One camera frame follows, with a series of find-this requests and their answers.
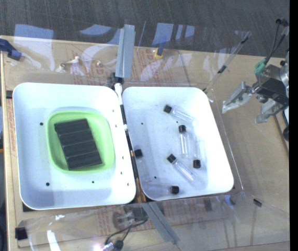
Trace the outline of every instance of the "wooden table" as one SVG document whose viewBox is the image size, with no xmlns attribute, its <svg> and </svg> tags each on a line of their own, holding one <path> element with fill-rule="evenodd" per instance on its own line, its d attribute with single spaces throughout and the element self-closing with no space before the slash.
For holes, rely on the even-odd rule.
<svg viewBox="0 0 298 251">
<path fill-rule="evenodd" d="M 103 208 L 103 210 L 86 208 L 28 212 L 23 210 L 19 194 L 12 91 L 23 82 L 103 85 L 106 76 L 115 69 L 118 46 L 8 36 L 1 36 L 1 38 L 8 40 L 18 51 L 23 53 L 20 61 L 12 60 L 7 57 L 6 53 L 1 53 L 8 250 L 30 250 L 28 239 L 20 241 L 15 239 L 15 228 L 20 227 L 23 221 L 93 211 L 92 213 L 97 216 L 98 213 L 102 213 L 101 217 L 91 220 L 99 222 L 98 219 L 106 218 L 111 212 L 108 208 Z M 153 48 L 136 48 L 134 50 L 132 81 L 131 83 L 126 82 L 125 87 L 130 85 L 169 85 L 203 88 L 204 83 L 210 81 L 222 65 L 222 61 L 228 57 L 227 54 L 219 53 L 166 50 L 164 54 L 166 58 L 155 61 L 154 51 Z M 82 66 L 68 67 L 66 64 L 64 68 L 60 67 L 61 63 L 71 61 L 76 56 L 82 57 L 84 61 Z M 215 84 L 215 90 L 217 90 L 215 97 L 219 105 L 223 100 L 229 98 L 230 92 L 241 81 L 246 81 L 248 85 L 256 81 L 252 72 L 255 64 L 261 59 L 262 57 L 245 55 L 235 57 L 224 76 L 219 78 Z M 279 66 L 280 60 L 282 59 L 271 59 L 270 62 Z M 249 190 L 258 198 L 289 213 L 288 143 L 283 140 L 281 135 L 285 124 L 280 117 L 269 118 L 265 124 L 255 124 L 253 120 L 260 113 L 260 106 L 261 104 L 257 101 L 250 101 L 248 106 L 242 106 L 222 115 L 225 125 L 223 133 L 226 133 L 230 141 L 230 148 L 239 170 L 237 178 L 242 181 L 241 189 Z M 270 189 L 268 179 L 272 181 Z M 105 231 L 97 233 L 97 241 L 102 242 L 105 235 L 110 233 L 107 225 L 108 222 L 105 223 Z M 148 231 L 146 232 L 147 240 L 142 241 L 139 246 L 145 247 L 153 244 L 152 239 L 157 239 L 158 236 L 155 230 L 151 230 L 153 229 L 152 224 L 148 224 L 142 229 Z M 81 246 L 91 244 L 90 239 L 74 238 L 72 240 L 62 242 L 62 250 L 80 250 Z M 41 248 L 39 250 L 50 250 L 49 244 L 41 245 L 39 248 Z"/>
</svg>

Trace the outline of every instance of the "green connector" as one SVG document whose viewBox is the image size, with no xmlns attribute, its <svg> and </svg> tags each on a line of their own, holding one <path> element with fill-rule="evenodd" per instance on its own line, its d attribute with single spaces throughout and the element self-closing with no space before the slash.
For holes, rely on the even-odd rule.
<svg viewBox="0 0 298 251">
<path fill-rule="evenodd" d="M 265 59 L 262 59 L 260 62 L 256 64 L 254 74 L 261 75 L 265 69 L 265 66 L 266 66 Z"/>
</svg>

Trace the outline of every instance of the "white tray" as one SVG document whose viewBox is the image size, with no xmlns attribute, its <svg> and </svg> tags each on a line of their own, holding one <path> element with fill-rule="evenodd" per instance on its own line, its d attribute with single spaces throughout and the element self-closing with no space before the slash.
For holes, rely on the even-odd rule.
<svg viewBox="0 0 298 251">
<path fill-rule="evenodd" d="M 35 210 L 125 204 L 135 196 L 117 94 L 102 86 L 23 83 L 13 92 L 22 201 Z M 109 122 L 115 162 L 103 172 L 64 173 L 50 162 L 46 123 L 57 111 L 97 111 Z"/>
<path fill-rule="evenodd" d="M 143 192 L 152 200 L 161 201 L 175 198 L 211 195 L 232 189 L 234 179 L 220 138 L 219 131 L 204 92 L 194 87 L 129 87 L 123 93 L 125 115 L 132 145 L 141 149 L 148 163 L 152 184 L 172 184 L 180 188 L 176 195 L 152 193 L 143 181 L 144 172 L 139 171 Z M 163 112 L 164 106 L 177 105 L 196 120 L 191 131 L 203 140 L 201 167 L 193 168 L 193 160 L 183 160 L 197 175 L 200 183 L 190 184 L 167 161 L 173 153 L 179 155 L 179 132 L 177 123 L 171 115 Z"/>
</svg>

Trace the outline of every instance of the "floor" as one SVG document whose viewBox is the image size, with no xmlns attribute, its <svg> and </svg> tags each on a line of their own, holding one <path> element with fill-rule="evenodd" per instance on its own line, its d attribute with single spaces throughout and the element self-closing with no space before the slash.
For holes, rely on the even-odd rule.
<svg viewBox="0 0 298 251">
<path fill-rule="evenodd" d="M 240 54 L 255 56 L 269 53 L 278 18 L 290 21 L 290 0 L 0 0 L 0 35 L 118 43 L 115 31 L 124 24 L 132 24 L 136 31 L 135 45 L 151 47 L 160 43 L 156 37 L 160 31 L 164 33 L 168 27 L 173 34 L 174 27 L 183 26 L 184 32 L 192 31 L 191 40 L 167 40 L 165 47 L 229 52 L 236 42 L 236 34 L 251 31 L 250 42 Z M 288 47 L 289 36 L 273 57 L 283 58 Z M 231 144 L 233 148 L 240 148 L 237 142 Z M 253 153 L 239 153 L 237 159 L 244 161 L 252 156 Z M 268 169 L 272 166 L 267 160 L 263 164 Z M 244 163 L 242 171 L 248 176 L 244 184 L 251 195 L 289 213 L 287 179 L 274 186 L 259 177 L 266 169 Z M 282 176 L 279 173 L 276 176 L 276 172 L 271 176 Z M 262 183 L 265 186 L 258 190 Z M 279 243 L 227 250 L 289 249 L 289 243 Z"/>
</svg>

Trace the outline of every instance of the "green container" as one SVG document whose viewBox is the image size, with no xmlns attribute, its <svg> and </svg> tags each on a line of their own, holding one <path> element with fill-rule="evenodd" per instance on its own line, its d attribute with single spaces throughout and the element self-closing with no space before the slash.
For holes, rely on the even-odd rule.
<svg viewBox="0 0 298 251">
<path fill-rule="evenodd" d="M 59 122 L 86 119 L 96 142 L 102 164 L 69 170 L 54 125 Z M 51 163 L 60 171 L 70 174 L 99 172 L 115 161 L 113 137 L 107 119 L 94 111 L 57 111 L 47 120 L 47 146 Z"/>
</svg>

